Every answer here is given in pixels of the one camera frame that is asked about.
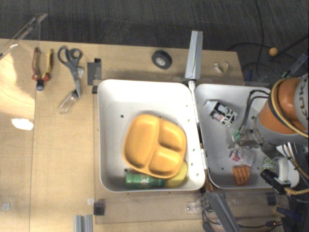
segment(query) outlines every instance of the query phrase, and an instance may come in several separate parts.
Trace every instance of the orange ball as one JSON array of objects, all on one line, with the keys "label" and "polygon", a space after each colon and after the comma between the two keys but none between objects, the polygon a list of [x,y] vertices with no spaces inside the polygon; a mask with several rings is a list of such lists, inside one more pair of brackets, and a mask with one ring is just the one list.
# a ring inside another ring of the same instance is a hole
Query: orange ball
[{"label": "orange ball", "polygon": [[275,48],[275,47],[270,48],[270,50],[269,50],[269,55],[270,55],[271,57],[276,56],[278,53],[279,53],[279,51],[278,51],[278,49]]}]

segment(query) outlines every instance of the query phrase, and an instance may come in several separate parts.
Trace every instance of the wooden table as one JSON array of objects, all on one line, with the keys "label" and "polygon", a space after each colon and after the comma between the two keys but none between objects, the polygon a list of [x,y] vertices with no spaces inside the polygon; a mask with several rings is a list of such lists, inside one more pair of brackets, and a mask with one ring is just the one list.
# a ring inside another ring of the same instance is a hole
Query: wooden table
[{"label": "wooden table", "polygon": [[[0,46],[7,40],[0,40]],[[94,112],[92,87],[87,73],[81,79],[82,98],[61,115],[57,108],[74,90],[67,68],[56,57],[66,45],[79,48],[80,66],[87,67],[94,58],[102,59],[102,68],[134,70],[162,75],[184,74],[187,49],[162,49],[173,58],[168,70],[157,68],[151,61],[158,50],[85,43],[22,41],[0,60],[0,231],[71,232],[75,215],[93,213],[95,198]],[[46,54],[55,51],[51,80],[37,92],[31,79],[33,49],[42,54],[44,71]],[[227,73],[219,74],[213,64],[228,61]],[[203,51],[202,74],[227,82],[242,82],[243,77],[235,52]],[[34,124],[31,130],[17,129],[12,119],[24,118]],[[10,203],[8,210],[5,204]],[[200,219],[96,224],[94,231],[203,231]]]}]

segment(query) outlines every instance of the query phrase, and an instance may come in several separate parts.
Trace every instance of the clear plastic piece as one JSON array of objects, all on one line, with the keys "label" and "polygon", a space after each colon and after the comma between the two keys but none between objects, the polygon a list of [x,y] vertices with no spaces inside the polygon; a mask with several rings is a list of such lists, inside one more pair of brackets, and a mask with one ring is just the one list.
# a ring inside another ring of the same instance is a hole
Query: clear plastic piece
[{"label": "clear plastic piece", "polygon": [[78,100],[77,91],[74,90],[72,93],[65,98],[63,103],[59,106],[58,111],[64,115],[73,106],[73,104]]}]

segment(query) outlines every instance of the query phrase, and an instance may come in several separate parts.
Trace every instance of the orange waffle block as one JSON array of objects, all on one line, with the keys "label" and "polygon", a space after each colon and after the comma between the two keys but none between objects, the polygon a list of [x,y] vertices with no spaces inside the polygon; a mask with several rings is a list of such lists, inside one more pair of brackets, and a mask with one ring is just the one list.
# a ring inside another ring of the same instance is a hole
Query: orange waffle block
[{"label": "orange waffle block", "polygon": [[236,180],[236,184],[238,186],[245,185],[250,178],[250,169],[248,166],[234,166],[233,167],[233,174]]}]

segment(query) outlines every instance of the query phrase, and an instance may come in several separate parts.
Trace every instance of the green bottle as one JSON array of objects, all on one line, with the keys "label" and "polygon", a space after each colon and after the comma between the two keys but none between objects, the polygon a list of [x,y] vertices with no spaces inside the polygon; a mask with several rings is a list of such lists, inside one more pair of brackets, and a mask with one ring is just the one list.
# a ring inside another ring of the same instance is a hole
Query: green bottle
[{"label": "green bottle", "polygon": [[163,187],[164,179],[154,178],[148,174],[126,174],[126,187],[133,189],[148,189],[151,187]]}]

